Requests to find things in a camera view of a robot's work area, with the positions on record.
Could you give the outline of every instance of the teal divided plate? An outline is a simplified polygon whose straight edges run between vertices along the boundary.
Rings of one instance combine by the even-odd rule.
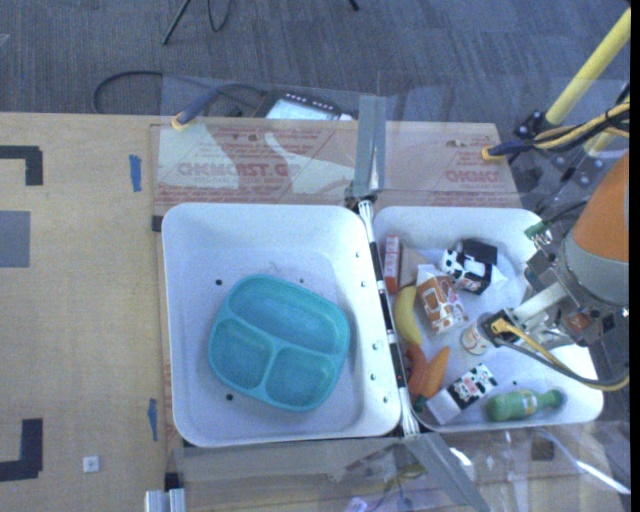
[[[266,274],[238,281],[211,328],[209,363],[228,386],[289,411],[309,411],[335,387],[349,350],[344,313]]]

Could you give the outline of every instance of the green bottle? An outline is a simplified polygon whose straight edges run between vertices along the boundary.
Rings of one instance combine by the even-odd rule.
[[[530,389],[492,396],[485,406],[491,421],[517,420],[545,407],[559,407],[564,395],[557,389],[536,393]]]

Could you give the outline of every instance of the yellow banana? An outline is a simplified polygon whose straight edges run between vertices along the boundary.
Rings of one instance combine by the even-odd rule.
[[[413,313],[418,290],[415,286],[401,288],[393,303],[393,320],[396,332],[402,339],[414,345],[422,345],[422,333]]]

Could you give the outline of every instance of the white plastic tray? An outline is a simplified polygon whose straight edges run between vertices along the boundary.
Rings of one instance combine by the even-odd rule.
[[[392,430],[400,403],[364,224],[335,206],[181,204],[162,223],[173,414],[201,447],[375,437]],[[349,319],[347,361],[331,396],[287,412],[217,379],[207,341],[233,284],[254,273],[301,284]]]
[[[588,388],[508,348],[491,347],[485,354],[477,356],[467,352],[460,343],[464,329],[480,314],[496,313],[522,302],[527,287],[524,278],[526,261],[535,252],[524,231],[539,220],[532,212],[505,208],[389,207],[376,215],[374,231],[381,245],[388,234],[399,235],[405,244],[420,251],[432,263],[439,263],[442,253],[463,238],[476,238],[498,247],[498,269],[508,281],[500,288],[490,286],[480,296],[460,292],[469,322],[450,332],[435,335],[426,327],[426,314],[419,301],[415,306],[415,314],[421,320],[419,323],[425,340],[422,348],[427,359],[435,356],[445,345],[451,348],[443,386],[448,386],[478,363],[485,362],[499,383],[498,389],[492,393],[516,388],[544,392],[555,387],[562,389],[568,397],[566,404],[557,410],[540,411],[525,420],[502,423],[488,421],[484,415],[483,400],[465,409],[447,425],[440,425],[425,408],[417,417],[427,428],[460,432],[582,423],[595,419],[602,411],[601,391]],[[553,353],[584,377],[596,378],[587,348],[569,345],[557,348]]]

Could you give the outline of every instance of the gray floor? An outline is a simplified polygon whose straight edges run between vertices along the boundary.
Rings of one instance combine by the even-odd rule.
[[[187,90],[180,80],[222,79],[378,93],[390,98],[390,119],[491,122],[506,140],[552,104],[629,5],[358,0],[356,12],[348,0],[210,1],[216,24],[228,9],[220,31],[207,1],[193,0],[163,45],[181,0],[0,0],[0,35],[9,36],[0,43],[0,110],[173,114]],[[127,71],[153,74],[97,89]],[[567,121],[601,114],[629,77],[626,45]],[[530,205],[562,172],[524,158],[512,170]],[[572,186],[574,196],[591,190]],[[606,374],[628,360],[628,332],[596,352]],[[608,395],[603,419],[628,421],[628,392]]]

